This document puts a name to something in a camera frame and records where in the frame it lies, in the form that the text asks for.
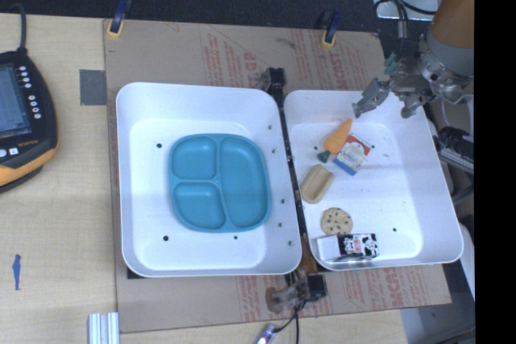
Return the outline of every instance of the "wooden table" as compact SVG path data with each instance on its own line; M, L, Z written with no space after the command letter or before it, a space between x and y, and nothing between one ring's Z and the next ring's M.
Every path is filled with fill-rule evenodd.
M0 52L20 18L0 15ZM90 313L115 312L105 106L82 106L81 69L104 70L102 19L27 16L27 49L56 105L60 148L43 171L0 194L0 342L86 343ZM19 290L12 264L21 255ZM252 343L263 322L122 334L121 343ZM398 310L300 320L300 342L406 342ZM295 341L293 324L275 338Z

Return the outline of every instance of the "robotic hand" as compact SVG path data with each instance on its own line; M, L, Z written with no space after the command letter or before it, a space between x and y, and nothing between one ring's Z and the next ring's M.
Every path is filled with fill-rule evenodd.
M399 9L399 0L394 1ZM375 78L371 81L362 93L362 99L353 104L355 116L358 118L362 113L375 109L389 92L404 102L403 118L412 116L419 106L437 97L452 104L469 104L472 95L465 94L463 90L473 79L474 2L441 0L431 24L420 39L418 54L391 55L385 61L385 74L390 76L389 80Z

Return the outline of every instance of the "white tray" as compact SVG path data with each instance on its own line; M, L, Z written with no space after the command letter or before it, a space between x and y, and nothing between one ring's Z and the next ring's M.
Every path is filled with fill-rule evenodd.
M301 240L276 102L257 89L132 83L116 99L122 250L145 277L285 274ZM267 221L254 230L191 230L173 212L167 177L172 145L195 134L234 134L264 155Z
M319 203L303 202L314 257L333 271L457 260L463 239L423 110L403 119L403 104L391 94L356 119L352 103L360 99L360 92L318 90L297 90L285 99L299 185L314 165L322 164L317 154L326 137L348 118L353 119L352 132L374 146L354 176L330 160L322 164L335 178ZM339 263L320 259L315 239L325 236L321 216L332 206L350 213L352 233L377 235L378 257Z

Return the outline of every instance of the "blue plate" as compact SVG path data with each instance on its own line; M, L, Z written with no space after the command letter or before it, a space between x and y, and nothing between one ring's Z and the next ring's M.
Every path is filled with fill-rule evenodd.
M268 218L270 185L261 150L239 135L190 135L169 155L173 209L193 230L252 230Z

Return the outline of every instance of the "cardboard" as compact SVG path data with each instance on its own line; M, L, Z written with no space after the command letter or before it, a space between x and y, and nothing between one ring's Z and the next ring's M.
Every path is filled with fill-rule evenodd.
M107 108L114 215L115 272L122 333L268 321L290 317L268 309L265 292L286 287L283 276L143 279L123 261L115 98L133 81L256 87L266 68L284 68L285 94L295 89L362 90L382 77L379 39L337 32L127 20L117 39L106 35ZM324 272L328 294L300 317L402 309L451 302L441 265Z

